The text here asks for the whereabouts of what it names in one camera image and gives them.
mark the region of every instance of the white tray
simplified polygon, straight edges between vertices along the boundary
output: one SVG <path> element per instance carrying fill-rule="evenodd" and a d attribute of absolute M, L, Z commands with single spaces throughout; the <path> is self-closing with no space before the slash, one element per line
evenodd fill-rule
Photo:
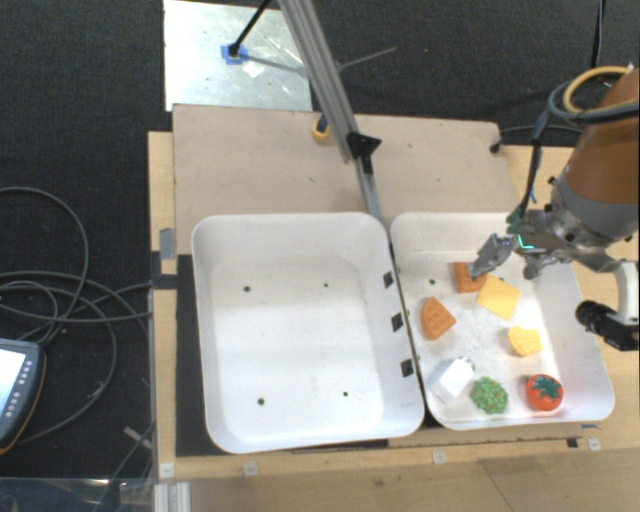
<path fill-rule="evenodd" d="M 218 446 L 248 453 L 420 426 L 423 397 L 408 371 L 407 328 L 393 327 L 402 305 L 379 222 L 216 216 L 195 228 L 192 250 L 206 424 Z"/>
<path fill-rule="evenodd" d="M 409 326 L 426 387 L 443 365 L 459 356 L 470 358 L 475 377 L 498 380 L 509 393 L 507 409 L 489 415 L 478 409 L 469 393 L 470 383 L 453 402 L 444 404 L 427 391 L 429 410 L 444 426 L 456 430 L 503 427 L 528 423 L 593 421 L 613 410 L 611 382 L 593 335 L 575 320 L 581 295 L 570 265 L 554 265 L 540 277 L 522 277 L 523 260 L 512 255 L 493 272 L 518 290 L 520 299 L 507 322 L 476 303 L 476 295 L 455 290 L 451 263 L 473 261 L 491 233 L 504 233 L 507 214 L 407 213 L 391 227 L 396 264 L 409 312 Z M 457 323 L 436 341 L 425 338 L 420 308 L 437 297 Z M 515 325 L 537 329 L 544 349 L 524 358 L 513 354 L 507 331 Z M 524 381 L 535 373 L 548 373 L 562 382 L 565 395 L 560 409 L 536 412 L 526 403 Z"/>

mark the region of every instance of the black clamp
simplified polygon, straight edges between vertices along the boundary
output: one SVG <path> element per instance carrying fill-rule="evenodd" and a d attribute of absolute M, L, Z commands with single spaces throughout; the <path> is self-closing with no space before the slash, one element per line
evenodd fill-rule
<path fill-rule="evenodd" d="M 350 132 L 347 135 L 347 144 L 351 150 L 353 158 L 360 158 L 365 174 L 373 175 L 373 165 L 371 164 L 371 155 L 382 144 L 382 140 L 368 135 L 362 135 L 358 132 Z"/>

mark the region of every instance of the toy tomato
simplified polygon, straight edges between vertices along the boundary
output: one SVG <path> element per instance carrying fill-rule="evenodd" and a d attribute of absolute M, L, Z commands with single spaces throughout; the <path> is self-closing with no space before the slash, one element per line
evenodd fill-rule
<path fill-rule="evenodd" d="M 562 403 L 562 384 L 550 375 L 537 374 L 527 381 L 527 400 L 534 409 L 553 411 Z"/>

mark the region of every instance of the black carpet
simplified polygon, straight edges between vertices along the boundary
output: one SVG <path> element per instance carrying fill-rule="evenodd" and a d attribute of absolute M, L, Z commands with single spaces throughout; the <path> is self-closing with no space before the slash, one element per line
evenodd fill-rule
<path fill-rule="evenodd" d="M 502 127 L 531 123 L 555 85 L 588 68 L 597 4 L 316 2 L 340 62 L 398 47 L 344 71 L 356 112 L 492 120 Z M 639 19 L 636 0 L 607 3 L 602 64 L 638 63 Z M 151 273 L 146 134 L 170 129 L 162 22 L 160 0 L 0 2 L 0 188 L 36 187 L 65 200 L 87 230 L 91 279 L 111 288 L 147 282 Z M 526 134 L 509 139 L 526 140 Z M 546 142 L 574 141 L 549 133 Z M 0 221 L 0 273 L 80 271 L 77 230 L 46 200 L 2 195 Z M 48 304 L 36 295 L 0 300 L 47 313 Z M 144 292 L 127 298 L 146 309 Z M 109 313 L 123 314 L 116 307 Z M 0 313 L 0 337 L 32 325 Z M 118 365 L 104 396 L 64 430 L 0 457 L 0 476 L 112 474 L 133 446 L 124 428 L 142 432 L 150 421 L 144 335 L 135 323 L 116 331 Z M 81 407 L 108 370 L 103 327 L 69 327 L 57 339 L 25 436 Z M 147 457 L 140 450 L 122 475 L 139 476 Z"/>

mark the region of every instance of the blue tape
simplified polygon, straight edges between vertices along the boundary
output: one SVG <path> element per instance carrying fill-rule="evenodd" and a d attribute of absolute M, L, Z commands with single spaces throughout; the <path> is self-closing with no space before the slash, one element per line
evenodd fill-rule
<path fill-rule="evenodd" d="M 220 55 L 227 64 L 237 65 L 249 60 L 249 52 L 247 52 L 247 49 L 244 46 L 240 45 L 237 57 L 229 55 L 229 46 L 231 45 L 227 44 L 220 47 Z"/>

